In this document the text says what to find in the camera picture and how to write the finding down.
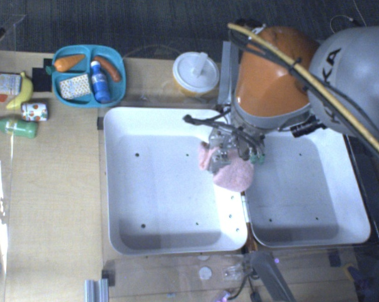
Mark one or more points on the blue bottle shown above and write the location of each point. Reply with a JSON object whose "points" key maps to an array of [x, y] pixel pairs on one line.
{"points": [[99, 85]]}

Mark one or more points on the yellow banana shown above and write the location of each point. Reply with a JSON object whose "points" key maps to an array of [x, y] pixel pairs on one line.
{"points": [[25, 93]]}

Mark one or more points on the black cylinder on white bracket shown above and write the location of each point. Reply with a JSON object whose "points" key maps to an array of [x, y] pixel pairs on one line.
{"points": [[306, 129]]}

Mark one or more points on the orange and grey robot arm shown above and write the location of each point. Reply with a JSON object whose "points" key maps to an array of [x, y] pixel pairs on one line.
{"points": [[271, 83]]}

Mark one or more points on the white and red carton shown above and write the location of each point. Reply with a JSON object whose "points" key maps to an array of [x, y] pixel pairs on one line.
{"points": [[3, 83]]}

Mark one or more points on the white plastic tray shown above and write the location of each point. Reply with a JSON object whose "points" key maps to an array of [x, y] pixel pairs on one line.
{"points": [[164, 184], [303, 193]]}

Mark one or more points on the green bottle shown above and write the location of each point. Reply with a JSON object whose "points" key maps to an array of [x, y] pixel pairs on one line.
{"points": [[18, 128]]}

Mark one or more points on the brown sausage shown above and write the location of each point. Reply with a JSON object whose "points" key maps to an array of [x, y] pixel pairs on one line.
{"points": [[109, 69]]}

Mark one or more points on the yellow cup with white lid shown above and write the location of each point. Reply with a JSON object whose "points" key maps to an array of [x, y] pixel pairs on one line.
{"points": [[194, 71]]}

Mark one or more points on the pink round toy food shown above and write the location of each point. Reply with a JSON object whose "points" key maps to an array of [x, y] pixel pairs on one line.
{"points": [[235, 176]]}

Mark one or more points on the white packet with yellow print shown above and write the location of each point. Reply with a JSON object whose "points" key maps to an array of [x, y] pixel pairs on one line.
{"points": [[75, 87]]}

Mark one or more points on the orange carrot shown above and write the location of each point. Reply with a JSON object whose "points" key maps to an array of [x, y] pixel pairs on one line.
{"points": [[68, 62]]}

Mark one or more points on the blue divided plate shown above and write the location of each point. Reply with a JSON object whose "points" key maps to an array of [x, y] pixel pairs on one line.
{"points": [[82, 101]]}

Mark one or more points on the white can with orange print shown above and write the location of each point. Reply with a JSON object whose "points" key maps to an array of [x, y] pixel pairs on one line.
{"points": [[34, 111]]}

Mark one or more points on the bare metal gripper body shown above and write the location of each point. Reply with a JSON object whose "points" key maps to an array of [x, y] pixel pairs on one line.
{"points": [[222, 143]]}

